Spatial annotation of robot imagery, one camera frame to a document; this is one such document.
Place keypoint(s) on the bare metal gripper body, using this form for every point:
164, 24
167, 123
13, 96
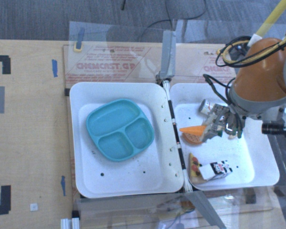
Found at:
222, 120

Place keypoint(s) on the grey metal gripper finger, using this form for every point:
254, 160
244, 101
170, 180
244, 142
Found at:
208, 135
208, 120

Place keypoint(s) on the orange carrot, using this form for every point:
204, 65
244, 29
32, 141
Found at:
193, 130

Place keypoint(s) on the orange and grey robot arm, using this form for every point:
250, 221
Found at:
259, 80

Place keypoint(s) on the small white can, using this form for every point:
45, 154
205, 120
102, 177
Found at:
206, 107

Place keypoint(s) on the white plastic tray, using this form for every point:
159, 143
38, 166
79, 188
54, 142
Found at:
233, 151
133, 175

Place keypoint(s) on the thin black and white rod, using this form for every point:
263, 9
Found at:
175, 125

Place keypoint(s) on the white carton black cow print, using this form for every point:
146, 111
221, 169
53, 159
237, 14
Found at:
215, 172

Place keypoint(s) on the yellow pizza slice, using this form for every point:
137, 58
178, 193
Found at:
193, 173

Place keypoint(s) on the blue divided plate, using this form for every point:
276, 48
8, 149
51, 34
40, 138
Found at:
114, 118

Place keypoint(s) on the brown cardboard board red print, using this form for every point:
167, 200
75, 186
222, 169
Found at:
105, 65

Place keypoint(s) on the black cylinder on white bracket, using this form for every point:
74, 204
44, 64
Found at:
274, 128

